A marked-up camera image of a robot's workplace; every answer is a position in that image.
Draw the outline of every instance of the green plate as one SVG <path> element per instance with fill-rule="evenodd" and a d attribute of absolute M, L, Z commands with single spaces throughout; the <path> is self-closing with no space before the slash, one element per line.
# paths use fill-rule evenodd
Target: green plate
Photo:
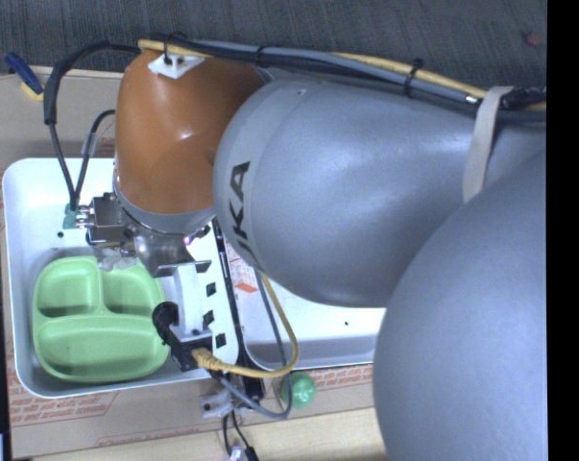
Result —
<path fill-rule="evenodd" d="M 94 256 L 57 259 L 37 278 L 33 340 L 43 369 L 77 382 L 147 376 L 167 359 L 151 319 L 164 295 L 141 264 L 111 272 Z"/>

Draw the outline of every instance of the white strap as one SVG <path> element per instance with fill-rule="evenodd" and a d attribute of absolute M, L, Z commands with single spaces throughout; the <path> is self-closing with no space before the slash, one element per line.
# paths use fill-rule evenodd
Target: white strap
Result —
<path fill-rule="evenodd" d="M 500 98 L 511 90 L 513 90 L 512 86 L 492 87 L 481 101 L 472 131 L 469 156 L 464 168 L 464 203 L 483 189 L 492 152 Z"/>

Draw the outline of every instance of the green ball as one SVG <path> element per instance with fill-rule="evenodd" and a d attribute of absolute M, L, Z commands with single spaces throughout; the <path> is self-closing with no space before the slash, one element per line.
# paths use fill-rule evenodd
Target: green ball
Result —
<path fill-rule="evenodd" d="M 291 373 L 289 377 L 291 378 L 291 386 L 293 388 L 293 406 L 296 408 L 304 408 L 315 398 L 315 394 L 317 393 L 315 381 L 304 372 Z M 280 396 L 283 401 L 288 402 L 287 379 L 282 383 Z"/>

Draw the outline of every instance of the yellow cable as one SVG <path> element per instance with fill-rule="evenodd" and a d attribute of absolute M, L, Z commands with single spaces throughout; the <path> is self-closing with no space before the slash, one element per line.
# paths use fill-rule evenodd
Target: yellow cable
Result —
<path fill-rule="evenodd" d="M 278 301 L 277 293 L 272 288 L 270 281 L 265 275 L 261 275 L 261 279 L 263 280 L 263 284 L 268 291 L 268 295 L 274 304 L 275 309 L 277 310 L 278 317 L 282 321 L 287 334 L 289 335 L 289 340 L 291 340 L 291 345 L 293 347 L 293 357 L 291 361 L 281 369 L 276 369 L 275 371 L 260 371 L 257 369 L 251 369 L 249 367 L 242 367 L 235 364 L 228 364 L 220 360 L 219 358 L 215 357 L 212 352 L 208 349 L 195 349 L 191 354 L 193 358 L 197 361 L 198 367 L 203 367 L 204 369 L 208 369 L 209 371 L 226 371 L 228 373 L 236 374 L 239 376 L 247 376 L 247 377 L 256 377 L 259 379 L 266 379 L 266 378 L 274 378 L 280 376 L 286 376 L 289 374 L 293 368 L 298 363 L 300 359 L 300 349 L 298 347 L 298 340 L 296 335 L 294 334 L 293 330 L 291 329 L 291 325 L 287 320 L 287 316 L 285 316 L 284 311 L 282 310 L 282 306 Z"/>
<path fill-rule="evenodd" d="M 140 49 L 151 49 L 156 51 L 163 51 L 165 49 L 165 43 L 161 41 L 155 41 L 152 39 L 140 39 L 137 42 Z M 211 58 L 212 55 L 207 55 L 205 53 L 200 53 L 198 51 L 192 51 L 188 48 L 182 46 L 177 46 L 175 44 L 168 44 L 167 51 L 170 53 L 175 53 L 177 55 L 185 55 L 187 57 L 200 57 L 200 58 Z M 407 63 L 402 63 L 401 61 L 393 61 L 380 57 L 371 57 L 368 55 L 355 55 L 353 53 L 339 53 L 332 52 L 330 55 L 335 55 L 337 57 L 345 58 L 347 60 L 359 61 L 360 63 L 365 63 L 376 68 L 381 68 L 390 72 L 396 72 L 400 75 L 408 76 L 413 70 L 413 65 Z M 462 82 L 455 81 L 449 77 L 439 75 L 434 72 L 428 72 L 427 70 L 419 69 L 416 70 L 413 76 L 415 79 L 428 82 L 430 84 L 440 85 L 442 87 L 450 88 L 452 90 L 457 90 L 463 92 L 468 96 L 474 97 L 475 99 L 483 99 L 487 94 L 487 90 L 484 90 L 473 85 L 464 84 Z M 534 111 L 545 111 L 547 109 L 547 103 L 545 101 L 537 104 L 530 105 L 525 108 L 526 110 Z"/>

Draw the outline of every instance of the gray carpet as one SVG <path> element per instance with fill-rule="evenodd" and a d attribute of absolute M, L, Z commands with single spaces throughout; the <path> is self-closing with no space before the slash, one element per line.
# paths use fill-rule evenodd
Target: gray carpet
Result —
<path fill-rule="evenodd" d="M 472 85 L 544 85 L 547 0 L 0 0 L 0 72 L 151 31 L 379 55 Z M 122 70 L 96 55 L 83 67 Z"/>

